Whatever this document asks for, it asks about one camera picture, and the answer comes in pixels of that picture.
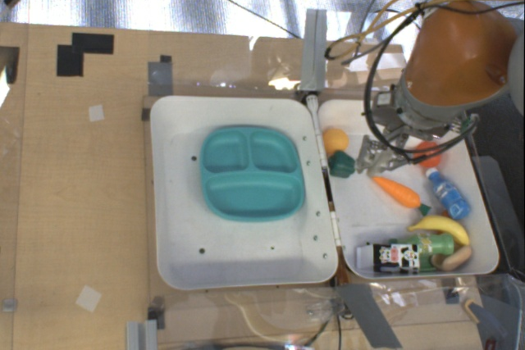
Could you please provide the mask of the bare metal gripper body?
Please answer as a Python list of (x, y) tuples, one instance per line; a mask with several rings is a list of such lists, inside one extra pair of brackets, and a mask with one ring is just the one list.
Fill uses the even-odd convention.
[[(425, 130), (407, 125), (398, 115), (379, 118), (380, 161), (430, 161), (450, 149), (447, 143), (435, 141), (435, 129)], [(409, 146), (409, 138), (422, 140), (422, 146)]]

